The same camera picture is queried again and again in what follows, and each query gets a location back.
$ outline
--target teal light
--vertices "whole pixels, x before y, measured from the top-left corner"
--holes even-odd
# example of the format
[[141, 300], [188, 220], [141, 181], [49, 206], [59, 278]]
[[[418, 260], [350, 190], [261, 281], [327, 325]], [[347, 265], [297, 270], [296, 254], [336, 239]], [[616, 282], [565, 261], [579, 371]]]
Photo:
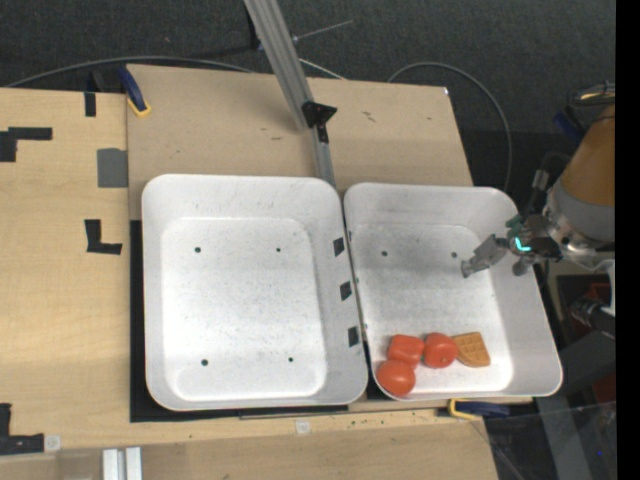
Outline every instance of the teal light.
[[516, 237], [515, 240], [516, 240], [516, 247], [520, 249], [522, 252], [529, 252], [531, 250], [531, 247], [529, 247], [528, 245], [526, 247], [522, 245], [519, 237]]

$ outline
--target dark background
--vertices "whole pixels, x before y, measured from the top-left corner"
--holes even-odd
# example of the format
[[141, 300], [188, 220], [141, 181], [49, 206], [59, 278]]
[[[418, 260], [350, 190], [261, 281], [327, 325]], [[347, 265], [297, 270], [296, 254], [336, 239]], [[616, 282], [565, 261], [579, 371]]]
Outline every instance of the dark background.
[[[513, 132], [509, 194], [521, 206], [547, 151], [575, 144], [553, 125], [566, 97], [615, 81], [616, 0], [279, 0], [299, 55], [345, 78], [386, 81], [417, 61], [446, 63], [482, 82]], [[70, 64], [133, 55], [217, 59], [269, 72], [245, 47], [242, 0], [0, 0], [0, 85]], [[105, 69], [109, 73], [113, 68]], [[305, 68], [312, 76], [326, 76]], [[83, 90], [88, 70], [28, 87]], [[398, 82], [449, 88], [474, 182], [502, 188], [503, 125], [483, 92], [441, 68], [420, 68]]]

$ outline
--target wire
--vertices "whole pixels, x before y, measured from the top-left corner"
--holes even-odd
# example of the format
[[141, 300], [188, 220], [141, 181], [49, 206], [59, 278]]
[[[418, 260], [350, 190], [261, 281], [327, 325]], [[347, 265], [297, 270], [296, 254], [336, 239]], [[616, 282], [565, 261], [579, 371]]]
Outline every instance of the wire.
[[298, 59], [300, 62], [302, 62], [303, 64], [306, 64], [307, 66], [310, 66], [312, 68], [317, 69], [318, 71], [322, 71], [328, 75], [331, 75], [334, 78], [338, 78], [340, 80], [346, 80], [345, 77], [340, 76], [337, 73], [334, 73], [333, 71], [328, 70], [327, 68], [323, 68], [322, 66], [318, 66], [317, 64], [314, 64], [313, 62], [309, 61], [309, 60], [305, 60], [305, 59]]
[[507, 118], [505, 117], [504, 112], [502, 111], [502, 108], [500, 107], [500, 105], [498, 104], [496, 99], [493, 97], [493, 95], [491, 94], [489, 89], [487, 89], [482, 83], [480, 83], [478, 80], [476, 80], [469, 73], [467, 73], [465, 71], [462, 71], [461, 69], [456, 68], [455, 66], [450, 66], [448, 64], [442, 64], [440, 62], [415, 62], [413, 64], [409, 64], [409, 65], [399, 69], [398, 71], [396, 71], [393, 75], [391, 75], [389, 77], [389, 79], [387, 80], [387, 82], [388, 83], [392, 83], [402, 73], [405, 73], [405, 72], [410, 71], [410, 70], [415, 69], [415, 68], [421, 68], [421, 67], [436, 67], [436, 68], [442, 68], [442, 69], [447, 69], [449, 71], [453, 71], [454, 73], [457, 73], [457, 74], [463, 76], [464, 78], [466, 78], [470, 82], [473, 82], [482, 92], [484, 92], [484, 94], [487, 96], [487, 98], [489, 98], [489, 100], [491, 101], [491, 103], [495, 107], [496, 111], [498, 112], [498, 115], [500, 116], [500, 119], [502, 120], [502, 125], [504, 126], [504, 130], [505, 130], [505, 133], [507, 135], [507, 147], [508, 147], [507, 174], [505, 176], [504, 187], [502, 189], [503, 192], [507, 192], [507, 190], [509, 188], [509, 185], [511, 183], [511, 170], [513, 168], [513, 139], [511, 138], [511, 129], [509, 128], [509, 123], [507, 122]]
[[148, 62], [163, 62], [163, 63], [171, 62], [175, 64], [209, 66], [209, 67], [229, 69], [232, 71], [242, 71], [244, 73], [252, 73], [250, 69], [246, 69], [240, 66], [234, 66], [233, 64], [227, 64], [226, 62], [218, 62], [214, 60], [191, 59], [188, 57], [171, 57], [167, 55], [143, 55], [143, 56], [137, 56], [137, 57], [114, 57], [111, 59], [94, 60], [90, 62], [82, 62], [80, 64], [73, 64], [72, 66], [66, 66], [63, 68], [54, 69], [52, 71], [47, 71], [45, 73], [40, 73], [38, 75], [34, 75], [29, 78], [18, 80], [17, 82], [13, 82], [8, 85], [5, 85], [5, 87], [21, 87], [31, 82], [37, 82], [39, 80], [50, 78], [56, 75], [72, 73], [74, 71], [81, 71], [87, 68], [108, 66], [110, 64], [127, 64], [129, 62], [147, 62], [147, 63]]

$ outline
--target white tray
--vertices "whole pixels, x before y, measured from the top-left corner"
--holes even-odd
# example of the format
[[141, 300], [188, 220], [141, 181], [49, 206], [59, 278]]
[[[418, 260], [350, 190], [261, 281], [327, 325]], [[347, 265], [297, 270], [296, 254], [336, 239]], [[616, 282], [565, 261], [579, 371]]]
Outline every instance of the white tray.
[[491, 356], [484, 368], [420, 365], [414, 390], [393, 398], [543, 396], [559, 388], [562, 369], [533, 272], [515, 277], [508, 253], [489, 270], [461, 274], [461, 260], [489, 234], [503, 235], [517, 213], [507, 195], [364, 183], [344, 204], [373, 370], [394, 334], [480, 331]]
[[146, 377], [172, 410], [346, 404], [367, 368], [336, 191], [163, 175], [142, 196]]

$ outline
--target gray tape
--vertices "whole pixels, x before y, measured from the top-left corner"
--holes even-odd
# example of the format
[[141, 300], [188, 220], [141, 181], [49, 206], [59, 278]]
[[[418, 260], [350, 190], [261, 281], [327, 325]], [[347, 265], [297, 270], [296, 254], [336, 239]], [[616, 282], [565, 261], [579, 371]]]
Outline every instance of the gray tape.
[[98, 187], [126, 188], [129, 186], [127, 152], [117, 148], [99, 149]]

